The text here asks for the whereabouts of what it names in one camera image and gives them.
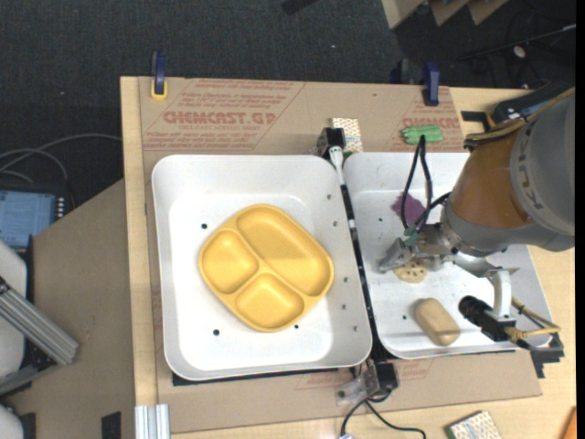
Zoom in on thin black and white rod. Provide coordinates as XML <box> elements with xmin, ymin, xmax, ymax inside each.
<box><xmin>329</xmin><ymin>145</ymin><xmax>381</xmax><ymax>365</ymax></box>

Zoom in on white plastic tray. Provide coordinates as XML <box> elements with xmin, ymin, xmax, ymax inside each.
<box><xmin>150</xmin><ymin>153</ymin><xmax>374</xmax><ymax>382</ymax></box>
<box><xmin>342</xmin><ymin>150</ymin><xmax>557</xmax><ymax>360</ymax></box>

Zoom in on purple grapes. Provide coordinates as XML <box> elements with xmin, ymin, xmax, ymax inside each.
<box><xmin>388</xmin><ymin>191</ymin><xmax>429</xmax><ymax>226</ymax></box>

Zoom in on green pea pods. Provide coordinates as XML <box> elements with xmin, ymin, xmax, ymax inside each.
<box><xmin>399</xmin><ymin>123</ymin><xmax>444</xmax><ymax>145</ymax></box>

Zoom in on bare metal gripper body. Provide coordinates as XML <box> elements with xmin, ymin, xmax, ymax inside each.
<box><xmin>408</xmin><ymin>223</ymin><xmax>460</xmax><ymax>272</ymax></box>

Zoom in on tan biscuit with dark dots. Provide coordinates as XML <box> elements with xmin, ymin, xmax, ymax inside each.
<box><xmin>393</xmin><ymin>259</ymin><xmax>429</xmax><ymax>286</ymax></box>

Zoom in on black cylinder on white bracket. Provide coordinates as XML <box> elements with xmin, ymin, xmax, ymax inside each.
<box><xmin>458</xmin><ymin>267</ymin><xmax>520</xmax><ymax>343</ymax></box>

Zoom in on beige bread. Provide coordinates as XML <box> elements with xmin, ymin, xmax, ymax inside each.
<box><xmin>413</xmin><ymin>296</ymin><xmax>462</xmax><ymax>348</ymax></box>

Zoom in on yellow divided plate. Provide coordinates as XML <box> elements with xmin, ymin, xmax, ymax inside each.
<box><xmin>197</xmin><ymin>202</ymin><xmax>335</xmax><ymax>334</ymax></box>

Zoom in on white patterned packet green edge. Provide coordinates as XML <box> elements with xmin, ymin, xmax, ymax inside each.
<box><xmin>444</xmin><ymin>410</ymin><xmax>505</xmax><ymax>439</ymax></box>

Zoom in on orange flat object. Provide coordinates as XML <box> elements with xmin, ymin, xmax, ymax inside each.
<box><xmin>558</xmin><ymin>406</ymin><xmax>577</xmax><ymax>439</ymax></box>

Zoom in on brown cardboard board red print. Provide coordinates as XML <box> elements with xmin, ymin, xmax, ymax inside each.
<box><xmin>136</xmin><ymin>76</ymin><xmax>546</xmax><ymax>434</ymax></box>

